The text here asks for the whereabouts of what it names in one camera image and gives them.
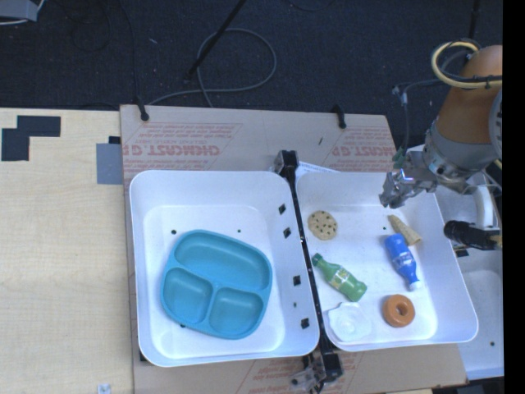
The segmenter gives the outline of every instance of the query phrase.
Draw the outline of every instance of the green bottle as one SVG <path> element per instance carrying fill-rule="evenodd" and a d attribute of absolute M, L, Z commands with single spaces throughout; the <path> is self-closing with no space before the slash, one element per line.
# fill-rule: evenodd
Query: green bottle
<path fill-rule="evenodd" d="M 312 257 L 312 264 L 321 269 L 331 286 L 353 302 L 360 300 L 367 291 L 367 285 L 356 279 L 346 268 L 339 264 L 328 263 L 319 253 Z"/>

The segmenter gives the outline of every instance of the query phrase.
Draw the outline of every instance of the cookie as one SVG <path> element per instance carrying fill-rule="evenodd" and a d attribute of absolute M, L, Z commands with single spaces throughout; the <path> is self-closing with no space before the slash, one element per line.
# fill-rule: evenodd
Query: cookie
<path fill-rule="evenodd" d="M 330 240 L 337 234 L 337 221 L 324 210 L 318 210 L 308 216 L 308 229 L 320 240 Z"/>

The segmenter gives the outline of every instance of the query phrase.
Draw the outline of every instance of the white tray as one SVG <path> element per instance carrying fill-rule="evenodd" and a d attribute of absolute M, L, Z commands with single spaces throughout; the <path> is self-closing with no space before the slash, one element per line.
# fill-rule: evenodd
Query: white tray
<path fill-rule="evenodd" d="M 290 187 L 283 178 L 273 172 L 141 172 L 130 184 L 130 211 L 139 346 L 148 361 L 173 367 L 301 356 L 315 349 L 317 313 Z M 167 256 L 177 238 L 195 229 L 250 244 L 272 265 L 267 310 L 245 338 L 227 340 L 183 328 L 162 308 Z"/>
<path fill-rule="evenodd" d="M 353 307 L 360 309 L 366 331 L 355 339 L 339 339 L 330 324 L 329 310 L 349 302 L 313 268 L 326 333 L 341 350 L 375 350 L 401 346 L 460 343 L 477 334 L 477 316 L 465 286 L 434 194 L 420 194 L 397 209 L 384 208 L 379 194 L 385 180 L 379 172 L 316 172 L 297 181 L 308 251 L 347 268 L 367 285 Z M 334 239 L 321 241 L 308 229 L 308 216 L 326 210 L 338 222 Z M 409 248 L 418 264 L 422 288 L 409 291 L 394 270 L 383 240 L 395 233 L 388 220 L 394 214 L 411 226 L 422 240 Z M 390 295 L 407 296 L 416 316 L 411 324 L 393 328 L 382 317 L 381 306 Z"/>

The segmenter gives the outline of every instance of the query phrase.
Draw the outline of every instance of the brown donut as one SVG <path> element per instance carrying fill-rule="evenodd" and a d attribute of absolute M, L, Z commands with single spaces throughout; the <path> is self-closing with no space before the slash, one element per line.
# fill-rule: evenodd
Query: brown donut
<path fill-rule="evenodd" d="M 392 327 L 409 325 L 416 316 L 412 301 L 403 295 L 392 295 L 383 303 L 383 317 Z"/>

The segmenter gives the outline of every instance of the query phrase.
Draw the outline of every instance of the robotic arm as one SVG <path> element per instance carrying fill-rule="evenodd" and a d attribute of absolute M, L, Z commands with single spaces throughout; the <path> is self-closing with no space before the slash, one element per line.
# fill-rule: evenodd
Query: robotic arm
<path fill-rule="evenodd" d="M 444 50 L 456 46 L 472 50 L 459 76 L 442 71 L 437 63 Z M 492 250 L 497 246 L 494 234 L 498 231 L 486 215 L 479 214 L 487 188 L 473 186 L 468 180 L 502 159 L 503 46 L 480 49 L 471 41 L 446 43 L 432 53 L 431 61 L 438 79 L 451 89 L 427 131 L 422 151 L 408 151 L 399 170 L 387 173 L 379 198 L 384 207 L 398 208 L 424 190 L 435 191 L 438 185 L 474 195 L 478 223 L 452 221 L 445 225 L 445 234 L 466 245 Z"/>

